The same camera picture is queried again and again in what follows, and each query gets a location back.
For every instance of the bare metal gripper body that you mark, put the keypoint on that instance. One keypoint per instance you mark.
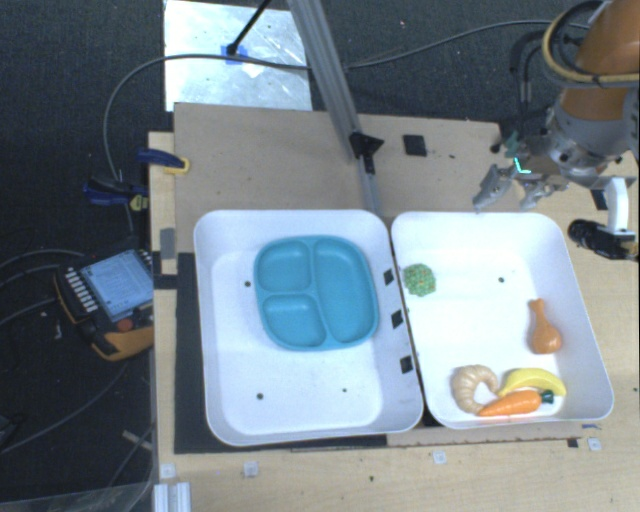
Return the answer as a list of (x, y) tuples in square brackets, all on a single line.
[(567, 162)]

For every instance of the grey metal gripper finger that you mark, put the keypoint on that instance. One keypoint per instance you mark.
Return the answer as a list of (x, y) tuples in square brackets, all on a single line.
[(536, 195), (494, 186)]

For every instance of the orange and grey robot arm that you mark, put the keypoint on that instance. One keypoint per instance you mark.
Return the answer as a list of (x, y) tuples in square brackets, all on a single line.
[(605, 50)]

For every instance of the black block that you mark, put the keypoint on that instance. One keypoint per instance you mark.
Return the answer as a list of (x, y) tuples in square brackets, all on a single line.
[(415, 145)]

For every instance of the green toy broccoli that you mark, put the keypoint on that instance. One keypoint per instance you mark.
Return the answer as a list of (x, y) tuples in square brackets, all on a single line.
[(419, 280)]

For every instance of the white plastic tray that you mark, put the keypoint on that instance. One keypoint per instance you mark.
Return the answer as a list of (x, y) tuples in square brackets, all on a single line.
[(480, 325), (300, 390)]

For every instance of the orange toy chicken drumstick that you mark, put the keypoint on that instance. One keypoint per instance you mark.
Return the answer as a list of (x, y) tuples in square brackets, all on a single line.
[(545, 335)]

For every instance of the yellow banana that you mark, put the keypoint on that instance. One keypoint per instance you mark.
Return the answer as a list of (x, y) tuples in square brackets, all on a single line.
[(532, 377)]

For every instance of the blue divided plate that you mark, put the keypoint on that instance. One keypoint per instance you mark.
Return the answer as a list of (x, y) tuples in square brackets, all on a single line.
[(340, 295)]

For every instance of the beige toy croissant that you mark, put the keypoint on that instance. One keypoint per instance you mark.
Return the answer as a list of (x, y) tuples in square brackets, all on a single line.
[(465, 387)]

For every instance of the orange carrot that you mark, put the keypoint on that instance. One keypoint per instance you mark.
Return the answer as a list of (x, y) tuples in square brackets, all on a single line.
[(512, 404)]

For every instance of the brown cardboard board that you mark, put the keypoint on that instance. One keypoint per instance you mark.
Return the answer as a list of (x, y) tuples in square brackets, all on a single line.
[(280, 165)]

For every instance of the black cylinder on white bracket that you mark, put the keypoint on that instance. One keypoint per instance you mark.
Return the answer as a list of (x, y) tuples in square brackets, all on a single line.
[(617, 205)]

